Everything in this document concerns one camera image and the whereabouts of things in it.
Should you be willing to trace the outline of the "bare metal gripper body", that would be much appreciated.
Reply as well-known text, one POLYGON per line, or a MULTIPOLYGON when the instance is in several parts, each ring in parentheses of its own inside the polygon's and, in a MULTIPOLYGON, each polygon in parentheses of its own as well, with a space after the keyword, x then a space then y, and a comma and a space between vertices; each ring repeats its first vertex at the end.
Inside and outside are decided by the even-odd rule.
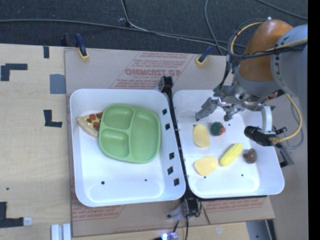
POLYGON ((260 111, 268 96, 251 95, 242 87, 233 85, 218 85, 216 87, 216 104, 225 111, 243 111, 244 109, 253 112, 260 111))

